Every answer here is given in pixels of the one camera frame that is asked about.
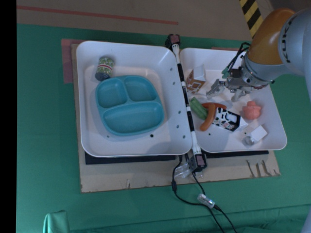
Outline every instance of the white tray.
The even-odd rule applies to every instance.
[[[174,54],[165,47],[109,42],[87,41],[77,48],[77,71],[79,87],[81,142],[84,150],[95,157],[122,157],[148,155],[180,155],[192,146],[186,105]],[[198,100],[207,101],[205,92],[210,89],[221,71],[235,56],[234,51],[184,49],[180,53],[185,78],[191,69],[205,66],[207,82],[196,94]],[[157,90],[164,107],[165,118],[154,131],[133,136],[118,136],[106,130],[100,119],[95,89],[99,81],[95,79],[98,59],[109,56],[115,61],[113,76],[140,75],[147,78]],[[242,143],[245,134],[236,130],[230,132],[211,125],[201,132],[201,121],[193,117],[196,137],[200,147],[208,152],[230,152],[246,150],[280,150],[286,146],[284,132],[270,87],[253,92],[232,104],[229,91],[225,91],[212,101],[222,102],[228,110],[241,114],[247,101],[255,100],[262,106],[258,120],[249,121],[253,128],[262,125],[268,135],[257,144],[246,147]]]

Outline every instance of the pink toy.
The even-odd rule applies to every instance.
[[[243,106],[243,111],[246,119],[253,120],[260,116],[261,107],[256,105],[255,101],[247,102],[246,106]]]

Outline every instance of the gray floor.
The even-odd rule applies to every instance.
[[[311,0],[256,1],[263,18],[278,7],[311,7]],[[17,0],[17,23],[251,40],[239,0]]]

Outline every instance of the green tablecloth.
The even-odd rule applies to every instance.
[[[163,46],[166,37],[17,25],[16,232],[42,232],[46,214],[61,210],[74,233],[219,232],[208,210],[179,201],[169,186],[80,193],[73,84],[63,82],[61,39]],[[181,48],[241,43],[181,40]],[[285,75],[271,88],[288,137],[287,147],[276,151],[281,176],[203,184],[241,233],[299,232],[311,206],[311,103],[305,80]],[[196,202],[200,188],[183,185],[178,193]]]

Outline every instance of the caution stripe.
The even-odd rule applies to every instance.
[[[239,0],[240,5],[247,22],[248,29],[252,38],[255,36],[257,29],[263,22],[256,0]]]

